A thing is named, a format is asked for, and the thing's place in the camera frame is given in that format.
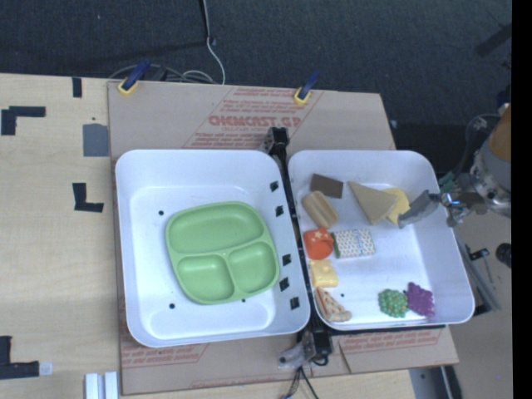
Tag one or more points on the pizza slice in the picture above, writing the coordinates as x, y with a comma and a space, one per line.
330, 308

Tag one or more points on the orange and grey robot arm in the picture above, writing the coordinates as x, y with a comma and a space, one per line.
498, 156

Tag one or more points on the orange round toy with star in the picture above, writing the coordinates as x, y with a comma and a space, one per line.
316, 244

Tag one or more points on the purple grapes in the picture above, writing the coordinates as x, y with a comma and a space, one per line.
420, 299

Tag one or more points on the tan hot dog bun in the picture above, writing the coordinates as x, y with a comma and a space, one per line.
319, 209

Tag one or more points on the white patterned carton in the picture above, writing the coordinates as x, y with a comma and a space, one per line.
354, 243

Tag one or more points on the yellow butter block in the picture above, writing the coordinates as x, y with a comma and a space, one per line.
323, 273

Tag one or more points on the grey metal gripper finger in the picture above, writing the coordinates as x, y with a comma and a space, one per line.
455, 218
417, 210

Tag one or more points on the yellow cheese wedge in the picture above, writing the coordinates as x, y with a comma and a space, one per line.
400, 206

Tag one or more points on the brown square biscuit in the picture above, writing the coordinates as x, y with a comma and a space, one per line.
326, 185

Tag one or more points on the green divided plate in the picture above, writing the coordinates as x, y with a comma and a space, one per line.
220, 252

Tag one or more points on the tan triangular sandwich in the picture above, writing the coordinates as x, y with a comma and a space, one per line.
372, 202

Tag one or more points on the thin black and white rod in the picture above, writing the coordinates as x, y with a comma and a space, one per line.
291, 206

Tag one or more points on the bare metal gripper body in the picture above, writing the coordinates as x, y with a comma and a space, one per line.
490, 198

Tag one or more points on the white plastic tray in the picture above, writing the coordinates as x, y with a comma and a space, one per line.
149, 231
395, 264

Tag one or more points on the brown cardboard board red print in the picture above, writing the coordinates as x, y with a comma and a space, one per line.
166, 114

